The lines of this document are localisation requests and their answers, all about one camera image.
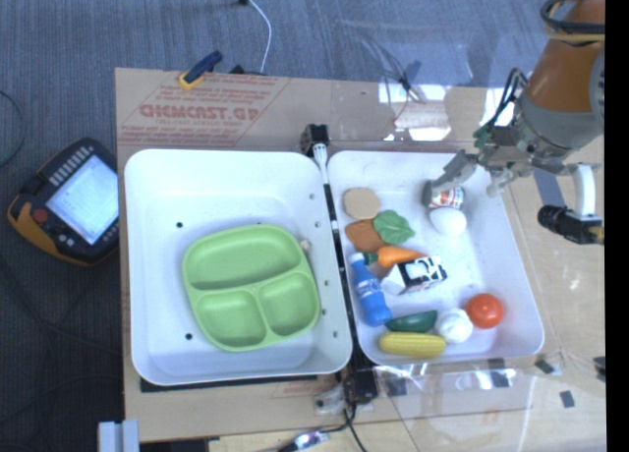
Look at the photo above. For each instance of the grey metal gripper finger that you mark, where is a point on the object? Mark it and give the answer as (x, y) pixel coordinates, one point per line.
(454, 170)
(500, 180)

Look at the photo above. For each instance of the white egg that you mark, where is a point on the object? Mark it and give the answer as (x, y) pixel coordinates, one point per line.
(448, 222)

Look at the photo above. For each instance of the yellow corn cob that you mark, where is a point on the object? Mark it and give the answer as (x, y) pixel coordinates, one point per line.
(413, 345)

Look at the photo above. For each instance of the brown cardboard board red print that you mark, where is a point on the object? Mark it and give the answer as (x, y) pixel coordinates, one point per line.
(196, 111)

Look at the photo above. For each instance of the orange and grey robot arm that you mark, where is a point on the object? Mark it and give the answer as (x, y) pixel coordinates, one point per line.
(560, 76)

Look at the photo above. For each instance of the orange tomato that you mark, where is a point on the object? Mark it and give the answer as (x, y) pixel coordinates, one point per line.
(484, 310)

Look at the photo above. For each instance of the thin black and white rod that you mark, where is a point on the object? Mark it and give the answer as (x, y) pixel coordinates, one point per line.
(326, 180)

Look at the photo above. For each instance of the tan round biscuit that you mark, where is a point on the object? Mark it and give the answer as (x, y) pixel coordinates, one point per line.
(361, 202)

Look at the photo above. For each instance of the dark green avocado half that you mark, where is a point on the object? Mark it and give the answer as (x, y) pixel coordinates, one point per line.
(412, 322)

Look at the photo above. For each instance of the white plastic tray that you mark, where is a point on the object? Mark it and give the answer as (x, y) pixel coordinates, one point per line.
(501, 263)
(221, 185)

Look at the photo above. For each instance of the orange carrot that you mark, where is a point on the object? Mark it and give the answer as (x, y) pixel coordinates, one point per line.
(398, 256)

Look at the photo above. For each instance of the green divided plate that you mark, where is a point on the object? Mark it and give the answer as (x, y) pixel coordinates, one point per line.
(245, 288)

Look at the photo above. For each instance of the orange bread piece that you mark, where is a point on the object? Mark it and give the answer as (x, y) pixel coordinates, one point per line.
(362, 238)

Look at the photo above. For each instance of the blue bottle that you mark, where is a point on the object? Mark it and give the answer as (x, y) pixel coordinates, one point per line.
(371, 293)

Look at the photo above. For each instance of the black cylinder on white bracket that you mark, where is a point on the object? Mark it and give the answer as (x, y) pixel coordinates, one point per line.
(565, 220)

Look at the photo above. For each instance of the white and black milk carton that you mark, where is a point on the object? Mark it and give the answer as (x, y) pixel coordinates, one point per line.
(417, 275)

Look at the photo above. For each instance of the white garlic bulb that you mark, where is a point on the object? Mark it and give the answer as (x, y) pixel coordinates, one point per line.
(454, 326)

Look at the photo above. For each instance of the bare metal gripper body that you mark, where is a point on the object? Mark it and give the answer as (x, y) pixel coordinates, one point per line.
(511, 148)

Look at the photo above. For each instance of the small beige lump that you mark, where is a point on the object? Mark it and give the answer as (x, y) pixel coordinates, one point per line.
(305, 245)

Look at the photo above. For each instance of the green lettuce leaf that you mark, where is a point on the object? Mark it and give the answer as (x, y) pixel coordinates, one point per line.
(393, 228)

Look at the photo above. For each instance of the orange and white small can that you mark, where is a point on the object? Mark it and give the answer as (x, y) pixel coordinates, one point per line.
(449, 198)

